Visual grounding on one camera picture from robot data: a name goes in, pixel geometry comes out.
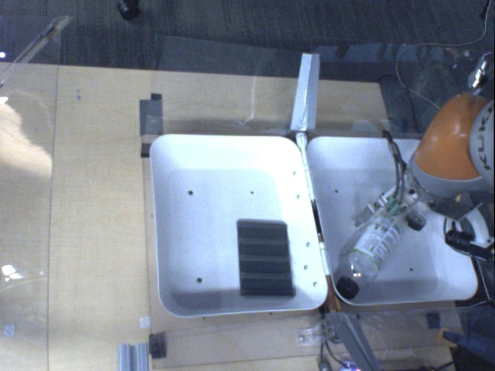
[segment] black bottle cap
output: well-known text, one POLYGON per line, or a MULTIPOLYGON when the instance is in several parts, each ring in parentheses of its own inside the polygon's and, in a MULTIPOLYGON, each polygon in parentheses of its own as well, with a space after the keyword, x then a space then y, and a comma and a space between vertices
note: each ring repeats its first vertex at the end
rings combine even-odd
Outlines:
POLYGON ((346 300, 352 300, 359 293, 359 286, 355 281, 348 277, 341 277, 337 281, 337 291, 346 300))

